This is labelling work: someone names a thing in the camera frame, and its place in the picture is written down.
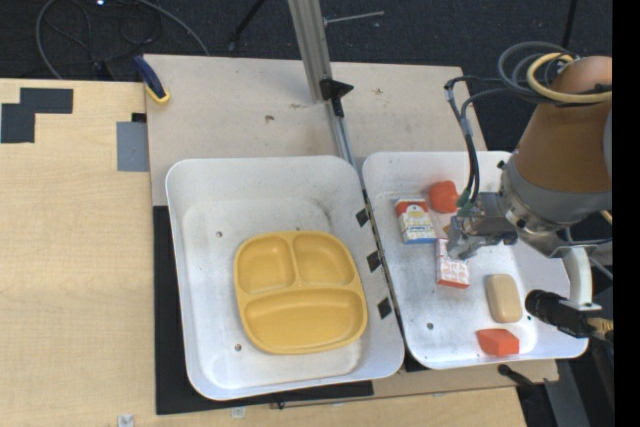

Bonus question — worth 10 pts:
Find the pale wood board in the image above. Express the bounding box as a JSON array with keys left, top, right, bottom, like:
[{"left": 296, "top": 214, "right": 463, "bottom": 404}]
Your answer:
[{"left": 143, "top": 53, "right": 560, "bottom": 410}]

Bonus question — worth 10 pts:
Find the round orange toy fruit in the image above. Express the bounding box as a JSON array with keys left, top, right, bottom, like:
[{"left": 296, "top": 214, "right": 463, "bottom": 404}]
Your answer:
[{"left": 427, "top": 180, "right": 461, "bottom": 215}]

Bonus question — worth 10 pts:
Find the black cylinder on white bracket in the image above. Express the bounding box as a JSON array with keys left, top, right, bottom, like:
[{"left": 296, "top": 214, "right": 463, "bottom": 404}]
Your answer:
[{"left": 524, "top": 244, "right": 604, "bottom": 339}]

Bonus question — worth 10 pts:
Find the yellow divided plate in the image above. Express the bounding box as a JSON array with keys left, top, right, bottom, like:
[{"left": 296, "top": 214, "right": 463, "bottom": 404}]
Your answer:
[{"left": 232, "top": 229, "right": 369, "bottom": 356}]

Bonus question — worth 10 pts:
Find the white plastic tray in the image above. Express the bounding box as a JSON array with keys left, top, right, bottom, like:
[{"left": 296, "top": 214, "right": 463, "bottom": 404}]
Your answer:
[
  {"left": 361, "top": 150, "right": 591, "bottom": 371},
  {"left": 164, "top": 155, "right": 406, "bottom": 402}
]

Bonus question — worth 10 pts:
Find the thin black and white rod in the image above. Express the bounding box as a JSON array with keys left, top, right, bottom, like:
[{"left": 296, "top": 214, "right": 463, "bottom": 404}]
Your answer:
[{"left": 324, "top": 98, "right": 405, "bottom": 332}]

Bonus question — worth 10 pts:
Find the orange block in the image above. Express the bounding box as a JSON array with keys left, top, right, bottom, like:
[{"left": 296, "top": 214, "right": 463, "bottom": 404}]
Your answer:
[{"left": 475, "top": 327, "right": 521, "bottom": 358}]

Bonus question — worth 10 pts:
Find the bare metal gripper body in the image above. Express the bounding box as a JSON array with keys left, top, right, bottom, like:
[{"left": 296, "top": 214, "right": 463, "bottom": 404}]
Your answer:
[{"left": 456, "top": 191, "right": 567, "bottom": 247}]

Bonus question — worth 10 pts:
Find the orange patterned white carton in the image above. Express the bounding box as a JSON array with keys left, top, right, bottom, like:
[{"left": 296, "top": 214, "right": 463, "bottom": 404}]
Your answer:
[{"left": 434, "top": 238, "right": 472, "bottom": 290}]

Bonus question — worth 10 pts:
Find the orange and white carton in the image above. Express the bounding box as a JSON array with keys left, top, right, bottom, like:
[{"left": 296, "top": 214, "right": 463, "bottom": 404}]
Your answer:
[{"left": 393, "top": 196, "right": 438, "bottom": 246}]

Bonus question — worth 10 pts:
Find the beige rounded bar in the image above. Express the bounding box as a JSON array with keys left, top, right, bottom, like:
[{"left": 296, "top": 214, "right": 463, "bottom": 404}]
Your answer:
[{"left": 483, "top": 272, "right": 525, "bottom": 324}]

